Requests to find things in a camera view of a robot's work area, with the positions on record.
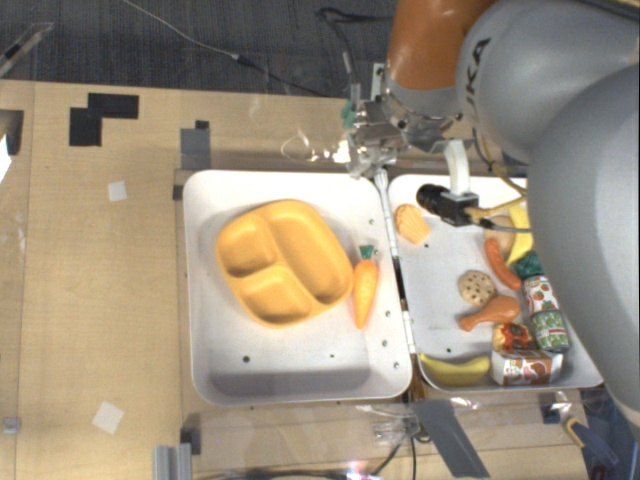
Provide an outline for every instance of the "orange plate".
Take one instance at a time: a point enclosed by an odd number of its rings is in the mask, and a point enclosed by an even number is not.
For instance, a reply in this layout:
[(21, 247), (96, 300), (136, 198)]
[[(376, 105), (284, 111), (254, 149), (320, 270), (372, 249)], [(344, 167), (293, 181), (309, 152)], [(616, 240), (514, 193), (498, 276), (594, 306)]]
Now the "orange plate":
[(353, 267), (307, 203), (275, 201), (237, 217), (216, 240), (216, 258), (238, 301), (258, 323), (282, 328), (342, 302)]

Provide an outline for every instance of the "yellow banana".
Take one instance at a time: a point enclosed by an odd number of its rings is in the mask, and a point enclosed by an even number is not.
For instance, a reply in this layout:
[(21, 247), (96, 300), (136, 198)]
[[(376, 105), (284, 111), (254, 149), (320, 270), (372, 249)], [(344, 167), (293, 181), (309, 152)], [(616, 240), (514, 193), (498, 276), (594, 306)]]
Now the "yellow banana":
[[(529, 214), (522, 206), (516, 205), (509, 208), (509, 217), (513, 221), (516, 228), (529, 228)], [(533, 249), (533, 235), (531, 233), (514, 233), (515, 240), (507, 259), (507, 265), (511, 265), (514, 261), (518, 261), (531, 249)]]
[(462, 364), (453, 364), (428, 357), (420, 352), (420, 360), (429, 379), (442, 387), (477, 384), (491, 366), (491, 359), (488, 356), (476, 357)]

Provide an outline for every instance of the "toy carrot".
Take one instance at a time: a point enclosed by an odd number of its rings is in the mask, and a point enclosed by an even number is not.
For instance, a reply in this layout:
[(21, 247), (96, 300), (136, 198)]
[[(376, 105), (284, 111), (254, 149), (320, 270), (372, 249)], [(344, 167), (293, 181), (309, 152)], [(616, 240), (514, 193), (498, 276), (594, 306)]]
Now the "toy carrot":
[(484, 243), (484, 252), (487, 255), (487, 261), (489, 262), (491, 270), (493, 270), (494, 274), (498, 276), (498, 279), (512, 290), (519, 290), (522, 287), (522, 279), (516, 276), (509, 270), (509, 267), (507, 267), (506, 263), (502, 259), (500, 245), (495, 238), (489, 238)]
[(361, 246), (362, 260), (353, 270), (353, 301), (358, 329), (364, 328), (364, 324), (367, 322), (378, 286), (378, 265), (371, 259), (372, 253), (373, 246)]

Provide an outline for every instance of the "green can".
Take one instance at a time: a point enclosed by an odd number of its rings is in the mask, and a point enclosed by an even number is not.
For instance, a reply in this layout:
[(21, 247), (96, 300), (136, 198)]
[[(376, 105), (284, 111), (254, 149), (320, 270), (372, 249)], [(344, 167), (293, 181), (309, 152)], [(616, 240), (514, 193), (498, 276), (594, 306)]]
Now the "green can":
[(534, 313), (531, 323), (540, 350), (560, 354), (569, 350), (569, 336), (560, 311), (549, 309)]

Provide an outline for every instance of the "wooden table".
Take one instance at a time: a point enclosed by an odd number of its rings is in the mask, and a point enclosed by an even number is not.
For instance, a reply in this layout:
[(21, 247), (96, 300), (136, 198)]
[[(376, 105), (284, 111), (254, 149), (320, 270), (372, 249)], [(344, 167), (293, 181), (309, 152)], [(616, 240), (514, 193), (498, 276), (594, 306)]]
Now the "wooden table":
[[(104, 119), (102, 147), (69, 147), (69, 109), (86, 107), (89, 92), (138, 95), (139, 118)], [(199, 411), (206, 432), (215, 432), (218, 444), (224, 443), (213, 455), (194, 458), (200, 472), (271, 465), (274, 457), (298, 465), (306, 458), (318, 464), (319, 457), (330, 463), (333, 445), (326, 453), (311, 446), (337, 435), (358, 441), (361, 425), (370, 433), (369, 420), (354, 417), (349, 407), (208, 406), (194, 398), (181, 355), (184, 293), (176, 261), (181, 237), (172, 199), (180, 130), (193, 128), (196, 120), (209, 121), (213, 155), (226, 155), (218, 162), (231, 159), (232, 167), (233, 159), (259, 164), (265, 158), (268, 167), (270, 161), (277, 164), (281, 147), (292, 137), (307, 137), (320, 152), (330, 148), (342, 134), (342, 104), (0, 83), (0, 107), (26, 113), (23, 152), (15, 157), (12, 183), (30, 187), (24, 291), (10, 292), (0, 283), (0, 416), (17, 414), (22, 421), (17, 436), (0, 436), (0, 478), (151, 478), (153, 448), (177, 445), (183, 419)], [(119, 181), (125, 182), (127, 198), (111, 202), (108, 186)], [(579, 394), (566, 396), (567, 407), (580, 414)], [(580, 451), (560, 426), (542, 425), (535, 397), (480, 398), (494, 408), (465, 418), (492, 478), (586, 477)], [(92, 423), (103, 402), (124, 413), (114, 433)], [(307, 432), (306, 441), (304, 418), (296, 411), (306, 411), (305, 417), (317, 423), (317, 433)], [(357, 460), (377, 460), (388, 451), (376, 448), (369, 435), (354, 450), (363, 454), (353, 457)], [(449, 478), (433, 445), (420, 445), (419, 455), (424, 478)], [(402, 450), (385, 478), (407, 478), (410, 468)]]

